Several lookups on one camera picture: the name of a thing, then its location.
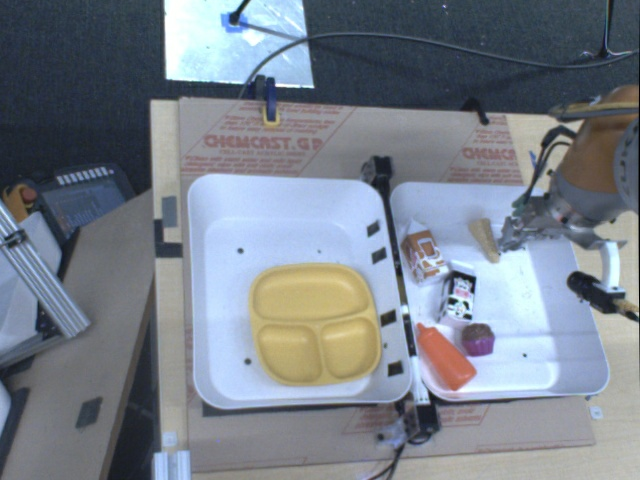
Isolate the orange and white carton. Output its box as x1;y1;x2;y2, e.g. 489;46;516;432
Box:
399;218;450;287

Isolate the black block with thin wires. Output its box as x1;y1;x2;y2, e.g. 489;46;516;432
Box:
397;401;442;444
360;155;395;186

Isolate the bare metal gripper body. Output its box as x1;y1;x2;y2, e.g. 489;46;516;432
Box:
519;198;627;252

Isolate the tan ice cream cone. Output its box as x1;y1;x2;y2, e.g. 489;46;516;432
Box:
467;217;502;265

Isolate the white plastic tray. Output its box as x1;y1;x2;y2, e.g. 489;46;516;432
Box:
186;172;415;412
389;181;612;403

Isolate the brown cardboard board red print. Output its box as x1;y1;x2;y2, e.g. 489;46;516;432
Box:
177;96;598;474

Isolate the black and white carton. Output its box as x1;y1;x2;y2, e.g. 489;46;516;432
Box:
437;259;478;326

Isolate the yellow divided plate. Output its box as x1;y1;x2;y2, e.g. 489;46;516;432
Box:
247;262;384;388

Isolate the thin black and white rod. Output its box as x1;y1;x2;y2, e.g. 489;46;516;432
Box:
375;169;431;409

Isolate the purple cupcake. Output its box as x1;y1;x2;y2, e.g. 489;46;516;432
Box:
459;322;497;358

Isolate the black cylinder on white bracket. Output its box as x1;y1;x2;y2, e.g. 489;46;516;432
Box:
566;239;627;315

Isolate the orange bottle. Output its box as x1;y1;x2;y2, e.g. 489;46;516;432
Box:
415;321;478;393

